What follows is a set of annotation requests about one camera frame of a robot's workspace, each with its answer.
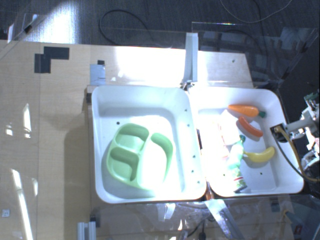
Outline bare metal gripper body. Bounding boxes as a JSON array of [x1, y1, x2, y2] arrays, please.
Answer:
[[301, 143, 320, 173]]

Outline white plastic tray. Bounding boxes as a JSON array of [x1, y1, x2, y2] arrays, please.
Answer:
[[189, 85, 305, 199], [90, 84, 208, 205]]

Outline yellow banana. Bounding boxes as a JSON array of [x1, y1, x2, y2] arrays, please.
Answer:
[[243, 146, 276, 164]]

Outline orange sausage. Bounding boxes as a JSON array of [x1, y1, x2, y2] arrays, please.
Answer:
[[235, 115, 264, 138]]

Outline small can with green label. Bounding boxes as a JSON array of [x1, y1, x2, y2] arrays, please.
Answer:
[[232, 169, 249, 194]]

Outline clear bottle with green cap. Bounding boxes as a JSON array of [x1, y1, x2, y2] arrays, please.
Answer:
[[226, 134, 247, 171]]

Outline orange carrot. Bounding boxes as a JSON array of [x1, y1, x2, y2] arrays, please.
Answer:
[[227, 104, 267, 119]]

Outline green divided plate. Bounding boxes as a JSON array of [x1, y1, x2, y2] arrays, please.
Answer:
[[105, 122, 174, 192]]

